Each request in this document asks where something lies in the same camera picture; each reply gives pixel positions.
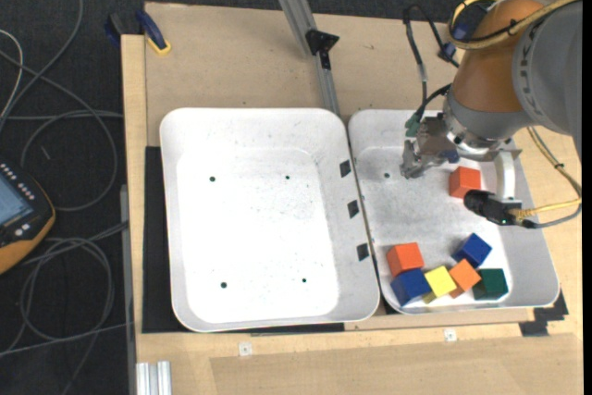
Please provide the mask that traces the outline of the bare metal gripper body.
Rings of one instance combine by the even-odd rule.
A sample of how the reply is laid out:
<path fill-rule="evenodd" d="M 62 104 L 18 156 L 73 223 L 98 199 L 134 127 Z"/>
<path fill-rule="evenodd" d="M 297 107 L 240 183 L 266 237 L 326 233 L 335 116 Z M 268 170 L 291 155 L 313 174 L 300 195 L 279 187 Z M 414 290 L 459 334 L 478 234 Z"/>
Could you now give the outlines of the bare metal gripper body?
<path fill-rule="evenodd" d="M 512 138 L 482 137 L 454 116 L 424 117 L 415 136 L 413 152 L 419 161 L 492 161 L 498 151 L 512 148 Z"/>

